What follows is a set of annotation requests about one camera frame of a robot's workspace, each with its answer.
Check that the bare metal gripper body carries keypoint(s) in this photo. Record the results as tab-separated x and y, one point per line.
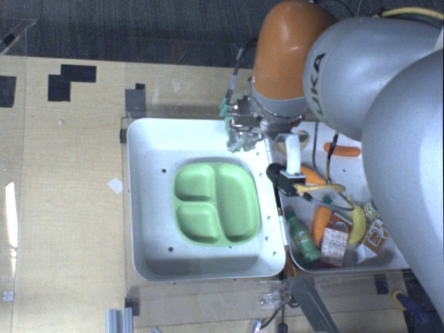
248	114

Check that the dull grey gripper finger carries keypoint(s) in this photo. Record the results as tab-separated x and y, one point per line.
253	140
236	141

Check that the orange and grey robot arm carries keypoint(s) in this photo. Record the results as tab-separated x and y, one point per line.
381	123

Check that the green divided plate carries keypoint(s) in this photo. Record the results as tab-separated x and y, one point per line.
236	200

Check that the orange sausage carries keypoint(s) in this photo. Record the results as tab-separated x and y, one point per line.
345	150

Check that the white plastic tray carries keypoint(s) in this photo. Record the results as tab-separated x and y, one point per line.
347	182
152	193

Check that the orange carrot with green top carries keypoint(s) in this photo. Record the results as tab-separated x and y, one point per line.
320	224

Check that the green plastic bottle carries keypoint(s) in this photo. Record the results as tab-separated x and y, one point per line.
302	238

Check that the orange and white carton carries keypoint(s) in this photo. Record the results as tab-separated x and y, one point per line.
333	246

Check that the yellow banana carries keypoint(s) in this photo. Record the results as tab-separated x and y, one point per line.
359	222

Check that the green and red can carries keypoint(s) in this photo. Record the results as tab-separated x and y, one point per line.
372	211

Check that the orange and white packet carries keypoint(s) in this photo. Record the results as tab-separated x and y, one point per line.
376	237

